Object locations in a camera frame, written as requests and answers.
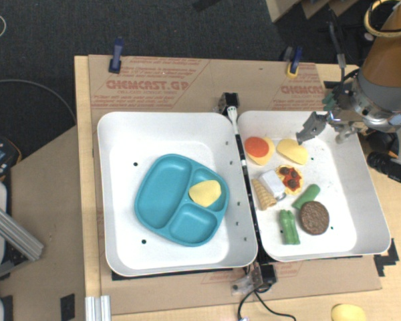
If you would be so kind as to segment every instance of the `blue clamp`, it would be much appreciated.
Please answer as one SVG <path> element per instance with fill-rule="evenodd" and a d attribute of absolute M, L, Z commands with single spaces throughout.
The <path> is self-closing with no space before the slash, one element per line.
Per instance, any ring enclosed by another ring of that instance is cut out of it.
<path fill-rule="evenodd" d="M 110 60 L 110 66 L 108 67 L 108 71 L 114 74 L 120 73 L 120 66 L 122 65 L 122 61 L 120 60 L 120 56 L 122 55 L 123 50 L 123 38 L 117 37 L 114 41 L 114 49 L 113 49 L 113 58 Z"/>
<path fill-rule="evenodd" d="M 297 46 L 294 51 L 293 60 L 288 63 L 287 76 L 289 78 L 296 78 L 299 73 L 299 63 L 301 59 L 302 48 Z"/>

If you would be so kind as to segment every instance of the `toy pizza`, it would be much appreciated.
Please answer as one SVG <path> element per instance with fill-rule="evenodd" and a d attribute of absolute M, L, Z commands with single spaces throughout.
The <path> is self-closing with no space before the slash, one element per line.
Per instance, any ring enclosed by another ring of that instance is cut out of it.
<path fill-rule="evenodd" d="M 303 176 L 295 167 L 281 165 L 276 169 L 278 177 L 285 185 L 285 192 L 290 195 L 297 195 L 303 187 Z"/>

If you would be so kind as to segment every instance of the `gray carpet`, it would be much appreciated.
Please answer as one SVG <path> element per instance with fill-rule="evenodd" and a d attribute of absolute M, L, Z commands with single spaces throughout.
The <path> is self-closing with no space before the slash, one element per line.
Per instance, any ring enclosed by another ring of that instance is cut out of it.
<path fill-rule="evenodd" d="M 116 36 L 124 55 L 279 60 L 287 46 L 303 47 L 305 62 L 335 63 L 324 7 L 307 20 L 300 5 L 272 23 L 265 0 L 0 0 L 7 31 L 0 38 L 0 80 L 43 84 L 75 110 L 74 56 L 110 54 Z M 361 0 L 340 18 L 357 25 L 369 4 Z M 348 51 L 364 50 L 359 29 L 345 32 Z M 0 134 L 24 156 L 73 125 L 62 103 L 40 88 L 0 84 Z"/>

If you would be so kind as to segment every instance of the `blue plate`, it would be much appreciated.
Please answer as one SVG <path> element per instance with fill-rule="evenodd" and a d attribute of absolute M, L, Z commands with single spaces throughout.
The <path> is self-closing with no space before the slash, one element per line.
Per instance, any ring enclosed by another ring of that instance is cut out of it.
<path fill-rule="evenodd" d="M 188 196 L 191 186 L 216 180 L 220 197 L 202 207 Z M 181 245 L 200 246 L 214 236 L 229 203 L 226 182 L 206 166 L 179 154 L 158 158 L 147 172 L 135 198 L 138 220 L 151 231 Z"/>

